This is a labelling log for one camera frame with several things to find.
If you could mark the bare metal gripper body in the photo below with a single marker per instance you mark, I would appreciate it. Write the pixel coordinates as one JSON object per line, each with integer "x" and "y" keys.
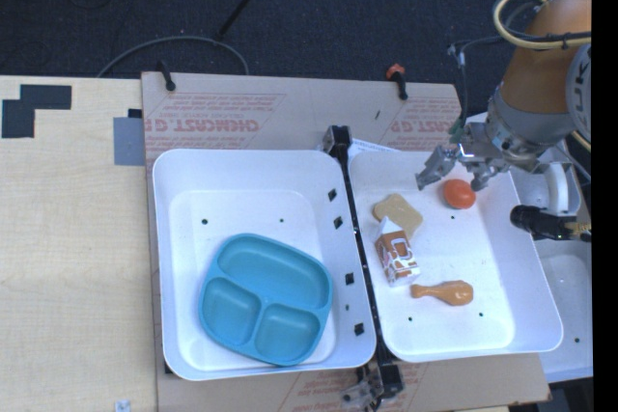
{"x": 497, "y": 153}

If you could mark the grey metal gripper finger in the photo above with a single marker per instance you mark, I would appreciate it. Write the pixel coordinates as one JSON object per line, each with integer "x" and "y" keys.
{"x": 434, "y": 169}
{"x": 481, "y": 181}

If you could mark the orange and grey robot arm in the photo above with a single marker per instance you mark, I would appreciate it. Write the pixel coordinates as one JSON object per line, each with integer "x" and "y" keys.
{"x": 545, "y": 63}

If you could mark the orange toy tomato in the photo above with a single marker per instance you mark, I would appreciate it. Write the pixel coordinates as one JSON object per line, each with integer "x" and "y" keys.
{"x": 458, "y": 194}

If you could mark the tan toy bread slice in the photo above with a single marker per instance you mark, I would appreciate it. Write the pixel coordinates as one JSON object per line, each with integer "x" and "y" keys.
{"x": 398, "y": 213}

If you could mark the orange and white carton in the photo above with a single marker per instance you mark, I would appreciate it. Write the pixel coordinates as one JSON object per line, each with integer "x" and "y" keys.
{"x": 396, "y": 255}

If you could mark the orange toy chicken drumstick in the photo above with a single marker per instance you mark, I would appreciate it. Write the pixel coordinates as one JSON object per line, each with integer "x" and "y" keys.
{"x": 449, "y": 292}

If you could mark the white plastic tray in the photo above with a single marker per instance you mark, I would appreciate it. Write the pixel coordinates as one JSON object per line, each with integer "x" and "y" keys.
{"x": 270, "y": 188}
{"x": 454, "y": 328}

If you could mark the brown cardboard board red print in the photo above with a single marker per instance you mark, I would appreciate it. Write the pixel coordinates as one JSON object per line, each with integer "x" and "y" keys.
{"x": 270, "y": 120}

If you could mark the blue divided plate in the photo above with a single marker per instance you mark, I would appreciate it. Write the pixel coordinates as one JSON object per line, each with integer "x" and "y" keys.
{"x": 265, "y": 299}

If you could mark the black cylinder on white bracket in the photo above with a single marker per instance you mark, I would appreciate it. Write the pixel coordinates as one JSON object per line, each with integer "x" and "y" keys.
{"x": 550, "y": 207}

